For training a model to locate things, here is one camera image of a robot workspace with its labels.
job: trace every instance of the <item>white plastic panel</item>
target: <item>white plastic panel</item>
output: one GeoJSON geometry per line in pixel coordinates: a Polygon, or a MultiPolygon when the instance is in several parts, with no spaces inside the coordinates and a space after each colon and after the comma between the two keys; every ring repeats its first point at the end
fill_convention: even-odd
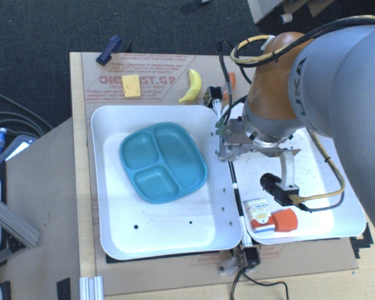
{"type": "Polygon", "coordinates": [[[231,249],[242,229],[228,164],[218,159],[215,113],[204,106],[104,106],[91,119],[101,244],[114,259],[231,249]],[[181,199],[151,204],[135,191],[119,158],[128,135],[156,123],[182,126],[197,144],[207,181],[181,199]]]}
{"type": "MultiPolygon", "coordinates": [[[[232,117],[241,113],[241,106],[236,106],[232,117]]],[[[237,183],[244,209],[244,201],[266,199],[271,214],[286,208],[292,208],[298,219],[298,227],[290,232],[266,231],[253,233],[250,220],[245,213],[247,231],[251,237],[262,244],[289,243],[313,239],[330,239],[358,236],[366,227],[363,207],[349,184],[339,162],[332,139],[319,136],[326,151],[346,179],[346,190],[343,203],[334,209],[320,212],[306,212],[294,206],[282,207],[272,195],[262,189],[260,178],[265,173],[281,177],[281,162],[278,157],[267,157],[259,152],[243,154],[234,162],[237,183]]],[[[280,148],[300,149],[294,157],[294,183],[299,187],[300,196],[313,196],[338,190],[340,185],[323,157],[316,149],[308,132],[299,129],[291,140],[280,145],[280,148]]],[[[340,196],[316,199],[305,202],[309,208],[323,208],[339,201],[340,196]]]]}

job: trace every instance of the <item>dark carpet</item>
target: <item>dark carpet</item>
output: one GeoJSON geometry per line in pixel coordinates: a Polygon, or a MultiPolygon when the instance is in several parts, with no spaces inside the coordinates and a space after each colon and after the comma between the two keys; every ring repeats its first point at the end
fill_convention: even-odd
{"type": "MultiPolygon", "coordinates": [[[[71,117],[70,52],[101,52],[117,34],[134,53],[216,54],[221,38],[307,32],[375,14],[375,0],[337,0],[315,18],[304,6],[285,25],[282,13],[255,25],[247,0],[0,0],[0,93],[57,126],[71,117]]],[[[22,112],[2,99],[0,111],[22,112]]]]}

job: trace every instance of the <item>metal bracket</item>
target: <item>metal bracket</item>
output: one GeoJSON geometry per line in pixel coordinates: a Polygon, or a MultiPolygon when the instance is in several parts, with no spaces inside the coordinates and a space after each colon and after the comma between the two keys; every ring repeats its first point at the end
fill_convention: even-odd
{"type": "Polygon", "coordinates": [[[57,282],[57,300],[71,300],[71,279],[57,282]]]}
{"type": "Polygon", "coordinates": [[[228,260],[217,264],[218,276],[233,276],[238,271],[248,266],[248,260],[244,248],[239,245],[235,249],[235,253],[228,260]]]}
{"type": "Polygon", "coordinates": [[[79,278],[80,300],[104,300],[103,277],[79,278]]]}
{"type": "Polygon", "coordinates": [[[294,156],[300,151],[281,150],[279,159],[281,160],[282,179],[280,185],[282,189],[298,189],[294,184],[294,156]]]}
{"type": "Polygon", "coordinates": [[[36,246],[39,233],[0,201],[0,226],[27,248],[36,246]]]}

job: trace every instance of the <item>table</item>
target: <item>table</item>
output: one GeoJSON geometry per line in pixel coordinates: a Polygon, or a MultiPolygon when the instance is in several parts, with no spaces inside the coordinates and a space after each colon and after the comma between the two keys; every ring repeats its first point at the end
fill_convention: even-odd
{"type": "MultiPolygon", "coordinates": [[[[89,157],[86,147],[87,129],[84,102],[84,71],[82,53],[70,54],[72,121],[76,170],[77,226],[79,232],[79,266],[81,277],[94,277],[98,267],[94,250],[94,233],[91,208],[89,157]]],[[[374,228],[371,226],[375,241],[374,228]]],[[[339,271],[307,276],[283,278],[289,286],[292,299],[375,299],[375,244],[362,249],[358,270],[339,271]]],[[[107,296],[106,299],[228,299],[230,283],[209,286],[184,287],[165,291],[152,291],[107,296]]],[[[235,296],[241,299],[281,298],[282,287],[263,288],[240,282],[235,296]]]]}

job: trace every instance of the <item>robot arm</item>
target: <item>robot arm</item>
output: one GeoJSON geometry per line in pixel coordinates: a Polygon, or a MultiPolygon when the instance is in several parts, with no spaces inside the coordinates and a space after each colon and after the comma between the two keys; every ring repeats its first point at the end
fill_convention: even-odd
{"type": "MultiPolygon", "coordinates": [[[[275,56],[303,37],[281,34],[265,53],[275,56]]],[[[220,159],[248,151],[277,156],[278,145],[299,128],[333,138],[375,226],[375,24],[326,29],[288,49],[257,67],[242,118],[229,121],[221,137],[220,159]]],[[[236,50],[232,59],[245,63],[236,50]]]]}

